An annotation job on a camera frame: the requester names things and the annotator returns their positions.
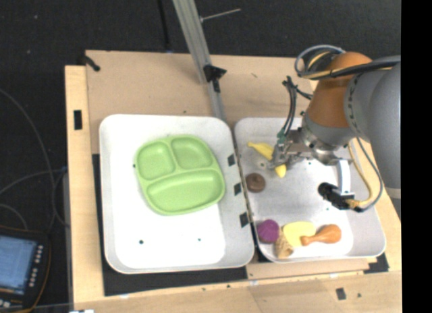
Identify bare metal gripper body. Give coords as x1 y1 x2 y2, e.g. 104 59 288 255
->
272 128 352 167

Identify yellow banana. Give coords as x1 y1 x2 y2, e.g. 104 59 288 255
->
247 141 288 179

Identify brown doughnut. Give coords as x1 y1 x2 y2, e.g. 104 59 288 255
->
245 172 267 194

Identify white plastic tray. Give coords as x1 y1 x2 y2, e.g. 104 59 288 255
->
233 117 387 264
99 113 256 275

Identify thin black rod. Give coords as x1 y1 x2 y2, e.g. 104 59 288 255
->
232 132 260 242

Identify purple grapes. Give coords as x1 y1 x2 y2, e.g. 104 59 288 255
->
256 219 281 245

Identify yellow flat slice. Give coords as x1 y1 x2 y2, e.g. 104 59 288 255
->
281 221 317 248

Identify orange chicken drumstick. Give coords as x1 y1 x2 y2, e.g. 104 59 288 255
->
300 223 342 247

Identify tan bread piece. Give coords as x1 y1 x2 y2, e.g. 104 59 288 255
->
274 230 295 260

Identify green divided plate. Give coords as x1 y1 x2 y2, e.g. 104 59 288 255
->
134 134 227 217

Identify brown flat board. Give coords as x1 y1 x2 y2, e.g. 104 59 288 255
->
84 49 402 281

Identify black cylinder on white bracket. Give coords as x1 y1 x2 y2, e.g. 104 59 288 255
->
317 159 356 211

